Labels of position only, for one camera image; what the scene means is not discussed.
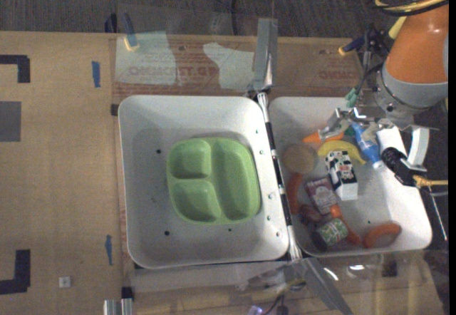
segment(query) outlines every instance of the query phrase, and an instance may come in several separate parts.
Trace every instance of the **green bowl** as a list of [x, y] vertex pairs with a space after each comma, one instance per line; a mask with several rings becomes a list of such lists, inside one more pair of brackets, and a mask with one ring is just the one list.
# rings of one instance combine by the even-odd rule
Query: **green bowl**
[[167, 157], [167, 183], [172, 206], [190, 222], [243, 222], [260, 207], [254, 159], [233, 139], [194, 138], [174, 144]]

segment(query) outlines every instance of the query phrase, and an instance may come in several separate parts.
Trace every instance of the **can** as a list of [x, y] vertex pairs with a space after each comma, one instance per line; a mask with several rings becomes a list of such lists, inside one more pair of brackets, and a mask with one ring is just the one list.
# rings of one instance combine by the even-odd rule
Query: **can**
[[348, 228], [339, 218], [332, 219], [311, 234], [315, 246], [322, 252], [347, 238]]

